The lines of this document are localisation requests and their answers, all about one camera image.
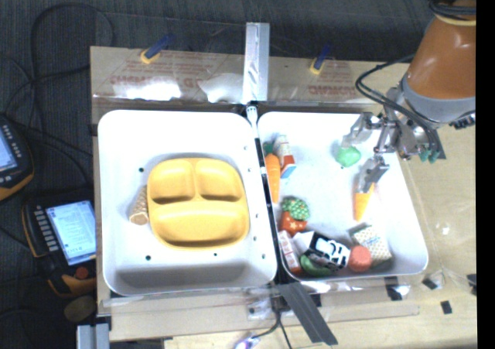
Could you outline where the small orange carrot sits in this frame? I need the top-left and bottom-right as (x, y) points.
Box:
(353, 182), (376, 222)

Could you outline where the yellow divided plate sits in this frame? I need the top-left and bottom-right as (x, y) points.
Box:
(146, 157), (251, 251)

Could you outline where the light green toy vegetable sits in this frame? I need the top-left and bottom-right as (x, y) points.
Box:
(333, 145), (362, 168)

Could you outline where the orange carrot with green top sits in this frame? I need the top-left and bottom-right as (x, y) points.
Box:
(263, 141), (282, 204)

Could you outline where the black block with thin wires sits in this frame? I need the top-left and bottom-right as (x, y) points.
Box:
(270, 293), (290, 312)

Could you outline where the brown cardboard board, red print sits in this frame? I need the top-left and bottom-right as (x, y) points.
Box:
(89, 45), (446, 340)

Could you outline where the black and white carton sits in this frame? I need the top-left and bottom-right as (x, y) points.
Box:
(293, 231), (351, 272)

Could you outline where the white patterned packet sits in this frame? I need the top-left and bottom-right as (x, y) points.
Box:
(349, 224), (393, 268)

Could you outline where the white orange and blue carton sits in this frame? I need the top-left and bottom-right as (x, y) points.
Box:
(275, 134), (298, 180)

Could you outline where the dark green toy vegetable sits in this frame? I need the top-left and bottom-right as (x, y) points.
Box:
(299, 254), (334, 278)

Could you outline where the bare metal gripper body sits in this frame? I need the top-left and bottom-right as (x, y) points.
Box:
(372, 108), (439, 162)

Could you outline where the white plastic tray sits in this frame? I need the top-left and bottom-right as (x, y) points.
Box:
(97, 108), (279, 297)
(256, 111), (430, 283)

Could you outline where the beige waffle cone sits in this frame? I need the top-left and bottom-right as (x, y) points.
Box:
(128, 184), (150, 226)

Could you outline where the thin black and white rod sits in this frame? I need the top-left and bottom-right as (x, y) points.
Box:
(245, 104), (280, 286)

